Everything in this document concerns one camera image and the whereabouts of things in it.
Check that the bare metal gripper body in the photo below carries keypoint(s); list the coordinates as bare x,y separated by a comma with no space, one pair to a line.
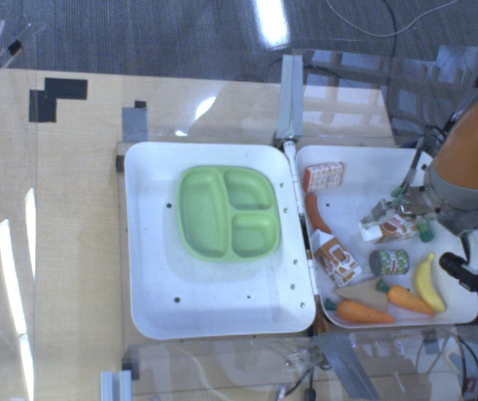
415,202

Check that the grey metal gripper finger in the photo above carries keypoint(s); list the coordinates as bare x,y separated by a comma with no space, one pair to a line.
369,218
384,208

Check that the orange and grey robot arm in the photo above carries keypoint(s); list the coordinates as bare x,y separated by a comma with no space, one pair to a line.
464,157

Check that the white plastic tray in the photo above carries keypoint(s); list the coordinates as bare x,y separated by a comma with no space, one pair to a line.
356,207
205,299

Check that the white carton with orange print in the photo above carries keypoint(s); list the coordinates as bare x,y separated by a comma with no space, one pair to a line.
391,230

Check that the small green toy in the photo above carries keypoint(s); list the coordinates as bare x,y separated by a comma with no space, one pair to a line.
425,232

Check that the green labelled can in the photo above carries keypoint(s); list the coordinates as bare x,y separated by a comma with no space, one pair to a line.
389,262

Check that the red sausage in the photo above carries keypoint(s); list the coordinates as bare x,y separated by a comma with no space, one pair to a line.
315,215

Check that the large orange and white carton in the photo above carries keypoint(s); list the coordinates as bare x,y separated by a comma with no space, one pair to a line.
336,261

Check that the small orange patterned carton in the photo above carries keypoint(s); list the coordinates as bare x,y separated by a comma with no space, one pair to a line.
324,176

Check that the beige bread wedge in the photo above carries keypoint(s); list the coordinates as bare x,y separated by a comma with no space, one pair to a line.
364,294

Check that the yellow banana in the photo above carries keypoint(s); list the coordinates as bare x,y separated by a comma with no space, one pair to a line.
426,284

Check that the orange carrot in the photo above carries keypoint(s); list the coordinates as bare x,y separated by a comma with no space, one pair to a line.
362,312
408,300

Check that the green divided plate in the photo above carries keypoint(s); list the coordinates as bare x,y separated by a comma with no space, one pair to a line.
205,215

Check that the black cylinder on white bracket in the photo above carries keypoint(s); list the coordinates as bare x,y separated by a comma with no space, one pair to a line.
460,267

